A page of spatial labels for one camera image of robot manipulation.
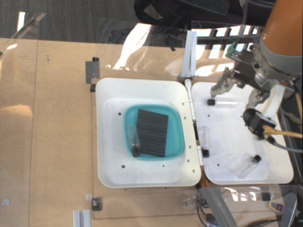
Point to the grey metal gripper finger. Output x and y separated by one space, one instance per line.
222 84
256 98

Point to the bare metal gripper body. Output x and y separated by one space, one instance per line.
265 75

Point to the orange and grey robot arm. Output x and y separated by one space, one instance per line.
282 25

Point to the clear bottle with black cap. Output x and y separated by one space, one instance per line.
225 102
134 141
204 138
248 167

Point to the white plastic tray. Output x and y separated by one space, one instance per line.
111 150
227 136

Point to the teal plate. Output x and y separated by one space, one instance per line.
176 131

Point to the black ribbed rectangular block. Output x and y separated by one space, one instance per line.
152 132

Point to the black office chair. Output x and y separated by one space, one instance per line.
189 1

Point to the black cylinder on white bracket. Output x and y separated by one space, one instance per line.
256 122

